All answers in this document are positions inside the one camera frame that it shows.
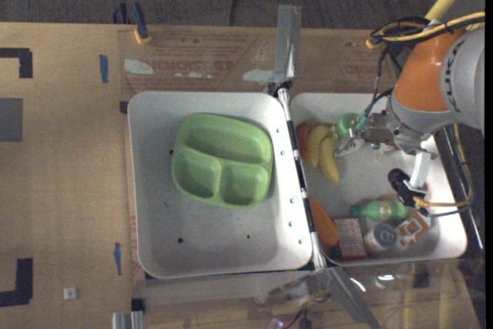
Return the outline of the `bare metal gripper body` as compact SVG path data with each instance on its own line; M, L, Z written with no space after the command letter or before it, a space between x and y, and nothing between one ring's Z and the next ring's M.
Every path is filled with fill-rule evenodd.
M392 113L373 112L364 125L362 139L366 143L380 147L382 145L405 151L403 140L405 128Z

